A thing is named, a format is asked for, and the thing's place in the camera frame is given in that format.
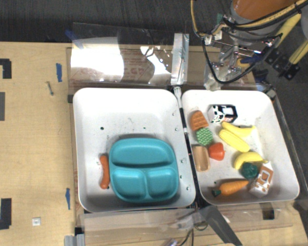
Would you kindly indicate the small grey bolt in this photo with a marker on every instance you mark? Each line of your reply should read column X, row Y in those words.
column 49, row 88

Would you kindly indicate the small white square piece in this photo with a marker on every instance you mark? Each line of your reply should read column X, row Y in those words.
column 36, row 221

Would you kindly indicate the yellow banana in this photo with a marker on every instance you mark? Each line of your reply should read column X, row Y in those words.
column 246, row 158
column 240, row 131

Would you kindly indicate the red pepper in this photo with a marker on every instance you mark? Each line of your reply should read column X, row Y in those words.
column 216, row 152

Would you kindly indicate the teal divided plate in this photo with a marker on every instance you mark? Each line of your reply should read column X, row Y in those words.
column 143, row 170

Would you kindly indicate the green dotted round toy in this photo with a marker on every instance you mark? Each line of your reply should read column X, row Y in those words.
column 204, row 136

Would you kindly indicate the tan bread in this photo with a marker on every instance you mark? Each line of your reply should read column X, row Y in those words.
column 201, row 158

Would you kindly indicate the black and white cow carton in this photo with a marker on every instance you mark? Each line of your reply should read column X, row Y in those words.
column 218, row 114

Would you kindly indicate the green broccoli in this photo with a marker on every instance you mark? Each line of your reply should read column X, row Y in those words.
column 249, row 170

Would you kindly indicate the yellow corn cob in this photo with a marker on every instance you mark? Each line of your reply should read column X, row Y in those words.
column 233, row 140

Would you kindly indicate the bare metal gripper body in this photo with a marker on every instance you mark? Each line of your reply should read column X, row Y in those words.
column 228, row 60

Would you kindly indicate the orange carrot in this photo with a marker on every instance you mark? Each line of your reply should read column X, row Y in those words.
column 232, row 187

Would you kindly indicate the orange waffle biscuit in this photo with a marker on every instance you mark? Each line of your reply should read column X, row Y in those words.
column 199, row 120

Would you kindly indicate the brown and white carton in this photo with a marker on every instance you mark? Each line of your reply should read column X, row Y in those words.
column 263, row 181

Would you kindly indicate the white plastic tray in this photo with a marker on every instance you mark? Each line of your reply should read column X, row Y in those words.
column 133, row 111
column 261, row 111

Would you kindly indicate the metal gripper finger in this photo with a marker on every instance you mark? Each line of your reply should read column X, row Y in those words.
column 212, row 82

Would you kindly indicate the orange sausage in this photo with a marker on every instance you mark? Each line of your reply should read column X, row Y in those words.
column 105, row 170

